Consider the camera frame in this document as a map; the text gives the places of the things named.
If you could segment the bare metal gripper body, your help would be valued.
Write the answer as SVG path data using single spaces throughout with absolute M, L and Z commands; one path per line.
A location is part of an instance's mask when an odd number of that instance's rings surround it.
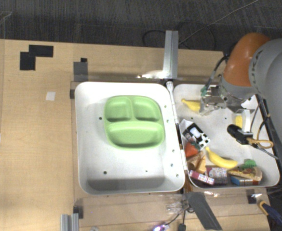
M 216 85 L 204 91 L 201 96 L 200 115 L 207 116 L 215 110 L 229 109 L 233 113 L 240 113 L 242 104 L 249 99 L 249 95 L 235 91 L 232 93 L 223 85 Z

